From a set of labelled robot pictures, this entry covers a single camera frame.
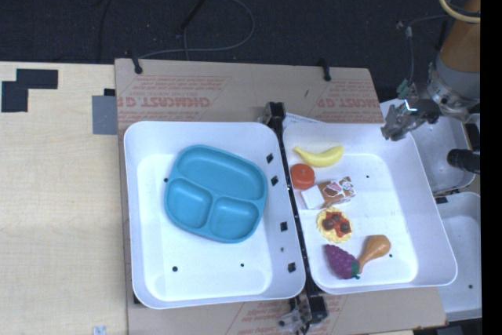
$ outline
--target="cable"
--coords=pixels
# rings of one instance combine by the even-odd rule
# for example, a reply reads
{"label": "cable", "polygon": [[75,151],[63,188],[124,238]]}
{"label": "cable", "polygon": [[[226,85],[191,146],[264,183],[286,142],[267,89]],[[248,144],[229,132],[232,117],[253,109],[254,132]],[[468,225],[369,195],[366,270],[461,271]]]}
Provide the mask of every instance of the cable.
{"label": "cable", "polygon": [[465,23],[479,24],[481,23],[481,10],[476,13],[468,10],[463,10],[451,4],[449,0],[439,0],[441,7],[453,18]]}
{"label": "cable", "polygon": [[221,48],[208,48],[208,49],[196,49],[195,48],[195,49],[189,49],[188,46],[187,46],[187,28],[184,28],[184,30],[183,30],[184,47],[182,49],[160,50],[158,52],[147,53],[147,54],[145,54],[143,56],[139,56],[138,59],[147,59],[148,57],[161,55],[163,53],[185,52],[185,56],[186,56],[187,60],[190,60],[189,56],[188,56],[189,52],[217,52],[217,51],[222,51],[222,50],[234,49],[234,48],[237,48],[237,47],[239,47],[241,45],[244,45],[246,42],[249,41],[249,39],[254,34],[255,20],[254,20],[253,14],[251,13],[251,10],[249,10],[248,7],[244,3],[240,2],[239,0],[231,0],[231,1],[236,2],[240,6],[242,6],[246,10],[246,12],[249,14],[249,18],[251,19],[251,30],[249,31],[248,35],[242,41],[240,41],[239,43],[237,43],[235,45],[232,45],[232,46],[224,46],[224,47],[221,47]]}

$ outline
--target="tomato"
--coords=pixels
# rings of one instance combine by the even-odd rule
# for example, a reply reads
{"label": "tomato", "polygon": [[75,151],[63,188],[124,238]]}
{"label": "tomato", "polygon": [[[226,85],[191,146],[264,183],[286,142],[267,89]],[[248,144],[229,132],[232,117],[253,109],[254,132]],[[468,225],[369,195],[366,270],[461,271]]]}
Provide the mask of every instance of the tomato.
{"label": "tomato", "polygon": [[314,170],[304,163],[297,163],[291,166],[291,181],[297,189],[304,190],[311,188],[314,185],[315,174]]}

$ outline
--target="cardboard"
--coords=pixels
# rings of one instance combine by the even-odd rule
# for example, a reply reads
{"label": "cardboard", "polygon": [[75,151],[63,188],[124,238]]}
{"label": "cardboard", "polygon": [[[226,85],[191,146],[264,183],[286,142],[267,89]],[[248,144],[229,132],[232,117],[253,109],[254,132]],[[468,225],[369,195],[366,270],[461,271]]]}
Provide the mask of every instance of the cardboard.
{"label": "cardboard", "polygon": [[[323,122],[384,124],[369,71],[331,67],[332,79],[327,82],[320,67],[170,60],[141,60],[140,65],[143,72],[137,75],[131,60],[115,61],[129,333],[286,334],[277,322],[289,311],[288,300],[168,310],[134,302],[123,135],[141,120],[255,122],[267,102],[283,102],[286,112]],[[434,287],[324,298],[329,316],[309,334],[351,335],[446,324]]]}

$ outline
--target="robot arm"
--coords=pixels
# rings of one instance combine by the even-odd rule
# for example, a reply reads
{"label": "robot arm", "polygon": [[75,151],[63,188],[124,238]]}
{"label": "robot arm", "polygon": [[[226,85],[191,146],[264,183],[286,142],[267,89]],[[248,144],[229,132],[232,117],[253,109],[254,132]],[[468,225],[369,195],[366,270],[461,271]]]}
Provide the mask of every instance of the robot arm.
{"label": "robot arm", "polygon": [[440,115],[465,122],[480,102],[481,0],[467,0],[462,9],[439,2],[455,18],[452,29],[430,66],[428,83],[413,83],[404,102],[390,106],[381,128],[387,140],[401,140]]}

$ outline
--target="blue tray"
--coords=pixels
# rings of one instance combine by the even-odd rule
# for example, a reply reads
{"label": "blue tray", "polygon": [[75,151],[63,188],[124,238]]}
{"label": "blue tray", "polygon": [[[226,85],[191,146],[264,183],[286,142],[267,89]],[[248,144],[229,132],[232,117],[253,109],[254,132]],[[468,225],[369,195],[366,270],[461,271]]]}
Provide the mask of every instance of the blue tray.
{"label": "blue tray", "polygon": [[168,217],[179,227],[219,242],[246,240],[267,201],[267,178],[253,162],[206,145],[176,158],[166,185]]}

